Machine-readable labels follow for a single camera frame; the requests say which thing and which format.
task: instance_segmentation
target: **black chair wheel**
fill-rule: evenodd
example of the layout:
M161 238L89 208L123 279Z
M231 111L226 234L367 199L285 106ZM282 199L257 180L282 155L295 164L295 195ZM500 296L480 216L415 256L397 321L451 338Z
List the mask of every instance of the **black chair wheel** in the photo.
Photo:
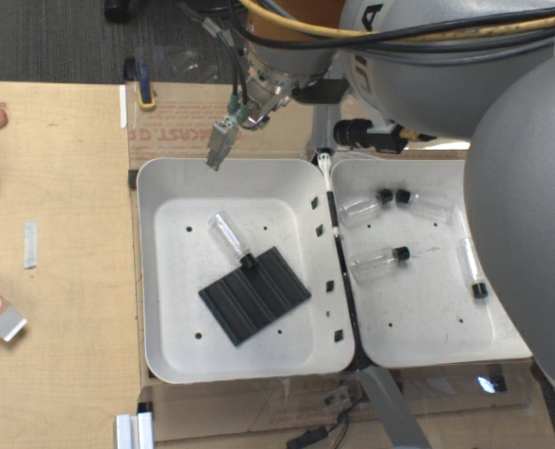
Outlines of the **black chair wheel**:
M129 20L129 0L105 0L105 18L115 23L127 22Z

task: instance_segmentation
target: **tape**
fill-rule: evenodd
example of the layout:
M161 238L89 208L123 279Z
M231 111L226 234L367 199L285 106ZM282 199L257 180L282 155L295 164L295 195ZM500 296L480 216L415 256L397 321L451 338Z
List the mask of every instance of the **tape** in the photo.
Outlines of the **tape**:
M121 119L121 127L127 127L127 89L125 85L119 86L119 111Z
M23 269L35 268L37 265L37 224L28 221L23 226Z

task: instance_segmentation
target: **clear plastic tube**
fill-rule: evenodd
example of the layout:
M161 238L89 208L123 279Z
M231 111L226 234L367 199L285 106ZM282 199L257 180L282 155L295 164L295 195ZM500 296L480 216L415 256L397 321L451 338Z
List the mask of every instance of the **clear plastic tube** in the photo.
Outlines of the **clear plastic tube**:
M396 192L396 202L407 206L412 213L444 223L451 220L456 206L453 201L438 195L411 193L406 190Z
M473 297L475 299L486 297L488 292L487 285L485 284L485 274L476 255L473 239L461 239L458 244L457 253L462 277L466 285L473 291Z
M235 254L243 265L253 264L249 261L251 258L254 259L250 254L250 244L227 213L224 211L216 213L209 220L209 230L220 246Z
M346 199L338 207L338 217L342 225L352 227L376 218L383 205L393 199L388 189L383 189L375 196L356 196Z
M370 282L391 271L400 261L405 261L409 257L410 251L405 246L383 248L353 256L348 266L356 281Z

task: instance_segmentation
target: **white plastic tray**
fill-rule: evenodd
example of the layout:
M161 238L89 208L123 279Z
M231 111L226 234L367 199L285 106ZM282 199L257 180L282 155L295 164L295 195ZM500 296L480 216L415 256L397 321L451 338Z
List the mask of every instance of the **white plastic tray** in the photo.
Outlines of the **white plastic tray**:
M362 226L342 227L346 257L407 246L411 257L371 284L352 280L362 345L387 368L406 368L530 357L494 288L473 299L460 272L456 247L465 238L462 161L342 160L331 177L336 200L389 188L437 193L457 203L459 214L442 224L395 202Z
M215 172L200 159L156 159L139 172L138 197L146 359L159 379L197 383L348 366L355 346L325 186L315 167L301 160L226 160ZM220 210L253 254L276 246L312 293L238 347L198 295L239 265L209 233L208 221ZM343 339L336 341L340 330Z

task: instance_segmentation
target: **metal bracket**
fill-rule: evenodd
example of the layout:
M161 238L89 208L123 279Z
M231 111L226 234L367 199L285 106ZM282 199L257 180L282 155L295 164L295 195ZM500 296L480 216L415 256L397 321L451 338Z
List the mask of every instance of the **metal bracket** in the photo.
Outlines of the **metal bracket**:
M153 414L115 417L115 449L154 449Z
M205 161L215 171L219 170L219 166L231 151L238 135L238 128L238 124L230 116L226 116L212 125L208 144L209 154Z
M313 132L306 143L306 156L311 160L317 148L337 149L333 127L342 118L339 105L316 105L313 109Z
M301 105L339 105L350 83L348 80L319 80L313 86L294 88L292 98Z
M394 448L431 449L408 402L387 369L369 366L358 373L358 379Z

